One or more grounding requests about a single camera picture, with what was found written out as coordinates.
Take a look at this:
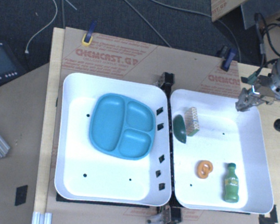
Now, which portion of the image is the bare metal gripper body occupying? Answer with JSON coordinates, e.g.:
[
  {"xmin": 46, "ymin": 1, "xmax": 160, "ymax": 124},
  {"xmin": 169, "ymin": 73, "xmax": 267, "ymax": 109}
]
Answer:
[{"xmin": 248, "ymin": 73, "xmax": 280, "ymax": 107}]

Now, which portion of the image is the white plastic tray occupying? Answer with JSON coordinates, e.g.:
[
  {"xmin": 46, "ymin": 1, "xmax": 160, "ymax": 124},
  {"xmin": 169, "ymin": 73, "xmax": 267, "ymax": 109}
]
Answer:
[
  {"xmin": 153, "ymin": 86, "xmax": 280, "ymax": 222},
  {"xmin": 45, "ymin": 70, "xmax": 189, "ymax": 216}
]

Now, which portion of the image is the white patterned carton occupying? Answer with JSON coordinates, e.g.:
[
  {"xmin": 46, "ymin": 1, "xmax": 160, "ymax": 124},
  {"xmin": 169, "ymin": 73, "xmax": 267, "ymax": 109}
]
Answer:
[{"xmin": 181, "ymin": 105, "xmax": 204, "ymax": 139}]

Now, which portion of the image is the dark green avocado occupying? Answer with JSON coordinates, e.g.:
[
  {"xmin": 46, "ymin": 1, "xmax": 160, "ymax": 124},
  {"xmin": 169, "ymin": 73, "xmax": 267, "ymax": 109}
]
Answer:
[{"xmin": 169, "ymin": 113, "xmax": 191, "ymax": 144}]

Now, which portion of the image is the orange pretzel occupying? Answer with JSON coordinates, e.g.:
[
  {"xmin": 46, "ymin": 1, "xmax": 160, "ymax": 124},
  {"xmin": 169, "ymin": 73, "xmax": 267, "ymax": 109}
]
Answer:
[{"xmin": 196, "ymin": 159, "xmax": 215, "ymax": 181}]

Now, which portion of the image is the green bottle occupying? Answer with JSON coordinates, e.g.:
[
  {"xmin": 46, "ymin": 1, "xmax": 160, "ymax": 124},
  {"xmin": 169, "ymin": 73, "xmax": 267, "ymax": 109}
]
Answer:
[{"xmin": 220, "ymin": 161, "xmax": 245, "ymax": 205}]

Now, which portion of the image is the brown cardboard board red print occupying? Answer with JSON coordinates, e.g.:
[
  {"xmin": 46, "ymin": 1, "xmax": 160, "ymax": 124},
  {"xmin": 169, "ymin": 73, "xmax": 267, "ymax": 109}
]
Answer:
[{"xmin": 34, "ymin": 27, "xmax": 280, "ymax": 224}]

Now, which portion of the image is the blue divided plate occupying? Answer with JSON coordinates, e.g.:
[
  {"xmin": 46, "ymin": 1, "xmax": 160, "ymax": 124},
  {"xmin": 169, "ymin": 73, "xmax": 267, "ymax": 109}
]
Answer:
[{"xmin": 85, "ymin": 90, "xmax": 162, "ymax": 164}]

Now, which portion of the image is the black block with thin wires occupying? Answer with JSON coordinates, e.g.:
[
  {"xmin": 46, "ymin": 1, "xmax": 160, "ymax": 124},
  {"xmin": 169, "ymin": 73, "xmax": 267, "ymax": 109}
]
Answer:
[
  {"xmin": 156, "ymin": 70, "xmax": 176, "ymax": 91},
  {"xmin": 166, "ymin": 205, "xmax": 184, "ymax": 224}
]

